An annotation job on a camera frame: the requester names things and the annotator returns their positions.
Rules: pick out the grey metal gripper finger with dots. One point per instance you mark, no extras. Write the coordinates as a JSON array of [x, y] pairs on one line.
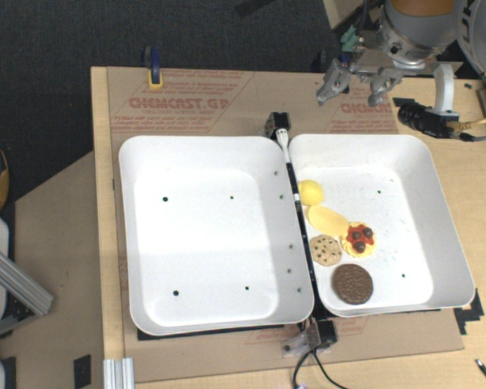
[[333, 83], [380, 87]]

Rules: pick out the brown cardboard board red print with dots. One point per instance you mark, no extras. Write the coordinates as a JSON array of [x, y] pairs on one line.
[[210, 95]]

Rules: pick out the pale yellow potato chip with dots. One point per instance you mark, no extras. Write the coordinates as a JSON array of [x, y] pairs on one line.
[[328, 220]]

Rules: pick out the white plastic tray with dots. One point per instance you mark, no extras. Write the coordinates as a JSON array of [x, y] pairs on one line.
[[210, 233], [405, 225]]

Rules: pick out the chocolate chip cookie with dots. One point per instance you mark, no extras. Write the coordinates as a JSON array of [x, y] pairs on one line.
[[325, 250]]

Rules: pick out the black cylinder on white bracket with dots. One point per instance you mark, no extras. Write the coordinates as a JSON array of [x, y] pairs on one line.
[[433, 116]]

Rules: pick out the yellow pasta with red sauce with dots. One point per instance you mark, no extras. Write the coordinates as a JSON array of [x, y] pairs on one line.
[[358, 240]]

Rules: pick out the thin black and white rod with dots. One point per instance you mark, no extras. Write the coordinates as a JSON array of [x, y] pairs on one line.
[[297, 205]]

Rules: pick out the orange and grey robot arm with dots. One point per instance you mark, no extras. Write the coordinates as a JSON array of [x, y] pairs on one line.
[[425, 2]]

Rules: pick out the yellow lemon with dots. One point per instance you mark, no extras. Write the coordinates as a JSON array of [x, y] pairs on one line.
[[311, 192]]

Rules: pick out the round brown chocolate biscuit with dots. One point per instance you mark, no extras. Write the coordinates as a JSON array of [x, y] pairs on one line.
[[352, 284]]

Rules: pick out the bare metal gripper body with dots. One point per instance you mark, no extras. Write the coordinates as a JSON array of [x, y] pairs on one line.
[[382, 57]]

